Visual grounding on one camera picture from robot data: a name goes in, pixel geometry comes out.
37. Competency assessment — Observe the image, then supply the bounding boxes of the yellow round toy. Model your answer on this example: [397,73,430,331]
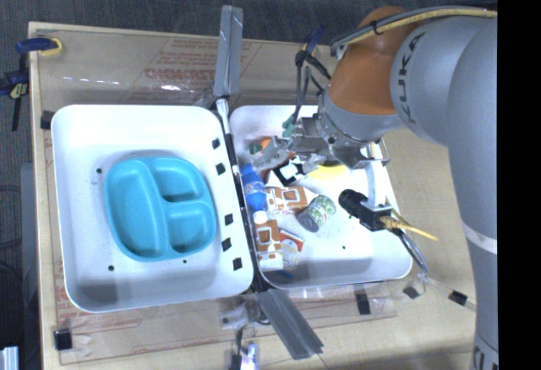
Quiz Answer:
[309,162,347,181]

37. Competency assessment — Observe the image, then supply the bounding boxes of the green can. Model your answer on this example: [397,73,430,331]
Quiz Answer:
[297,193,338,233]

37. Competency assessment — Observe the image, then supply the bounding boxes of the blue divided plate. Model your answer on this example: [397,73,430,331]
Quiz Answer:
[104,155,219,264]

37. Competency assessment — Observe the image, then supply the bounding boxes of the white plastic tray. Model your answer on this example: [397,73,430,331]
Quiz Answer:
[50,103,255,314]
[227,104,414,291]

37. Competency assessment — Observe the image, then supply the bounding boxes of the orange carrot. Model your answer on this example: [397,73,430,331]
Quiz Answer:
[248,138,273,155]

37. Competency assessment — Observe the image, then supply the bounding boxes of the clear plastic bottle blue label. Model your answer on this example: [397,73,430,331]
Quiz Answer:
[239,162,271,226]

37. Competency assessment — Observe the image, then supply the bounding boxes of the red and white packet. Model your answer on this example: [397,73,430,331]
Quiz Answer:
[278,230,306,269]

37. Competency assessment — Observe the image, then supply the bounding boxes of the black and white packet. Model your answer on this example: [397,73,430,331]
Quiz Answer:
[271,158,314,187]

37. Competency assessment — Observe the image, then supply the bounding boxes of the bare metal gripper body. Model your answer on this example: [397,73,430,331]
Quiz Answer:
[288,114,390,170]

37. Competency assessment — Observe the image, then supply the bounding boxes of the black cylinder on white bracket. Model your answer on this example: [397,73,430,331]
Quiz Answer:
[337,143,396,233]

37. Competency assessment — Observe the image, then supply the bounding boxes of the brown and white carton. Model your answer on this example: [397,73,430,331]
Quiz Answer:
[264,184,309,216]
[252,219,285,271]

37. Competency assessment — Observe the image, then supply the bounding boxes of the brown cardboard board red print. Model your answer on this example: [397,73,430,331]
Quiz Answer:
[35,27,399,366]

